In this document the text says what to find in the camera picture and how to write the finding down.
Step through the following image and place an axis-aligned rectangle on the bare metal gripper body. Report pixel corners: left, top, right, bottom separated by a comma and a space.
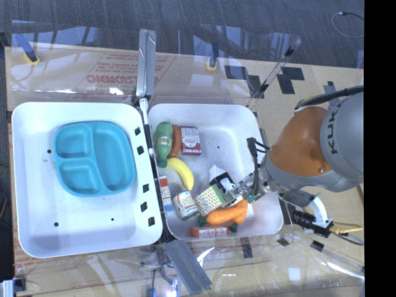
237, 171, 270, 204

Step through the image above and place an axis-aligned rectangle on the orange carrot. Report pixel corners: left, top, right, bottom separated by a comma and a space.
228, 198, 249, 233
197, 207, 246, 228

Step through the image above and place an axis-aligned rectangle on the white and black carton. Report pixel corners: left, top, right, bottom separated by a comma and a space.
209, 165, 236, 195

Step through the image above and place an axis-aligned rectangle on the yellow patterned carton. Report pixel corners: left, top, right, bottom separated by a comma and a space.
194, 184, 228, 218

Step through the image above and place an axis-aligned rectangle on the orange and white box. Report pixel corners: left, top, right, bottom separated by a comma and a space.
189, 225, 229, 239

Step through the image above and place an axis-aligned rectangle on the white can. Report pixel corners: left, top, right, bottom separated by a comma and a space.
171, 190, 200, 221

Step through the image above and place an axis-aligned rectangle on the yellow banana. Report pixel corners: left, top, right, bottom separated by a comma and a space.
166, 157, 196, 192

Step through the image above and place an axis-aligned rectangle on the white plastic tray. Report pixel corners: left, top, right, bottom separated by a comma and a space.
147, 103, 284, 243
11, 101, 164, 259

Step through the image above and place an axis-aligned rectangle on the white and orange packet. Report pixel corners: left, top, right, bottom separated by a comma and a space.
158, 175, 175, 213

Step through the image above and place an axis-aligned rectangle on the red and white carton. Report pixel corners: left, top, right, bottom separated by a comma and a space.
179, 126, 203, 157

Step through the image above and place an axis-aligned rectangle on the orange sausage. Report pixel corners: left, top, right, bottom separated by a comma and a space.
168, 124, 183, 159

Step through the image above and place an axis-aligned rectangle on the green bottle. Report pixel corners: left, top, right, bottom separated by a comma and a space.
154, 121, 174, 169

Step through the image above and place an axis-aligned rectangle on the brown cardboard board, red print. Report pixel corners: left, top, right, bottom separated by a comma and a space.
4, 43, 365, 297

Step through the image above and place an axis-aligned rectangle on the blue divided plate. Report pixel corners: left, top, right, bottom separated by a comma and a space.
53, 121, 137, 197

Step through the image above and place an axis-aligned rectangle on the black cylinder on white bracket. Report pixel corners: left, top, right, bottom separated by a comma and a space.
290, 195, 334, 238

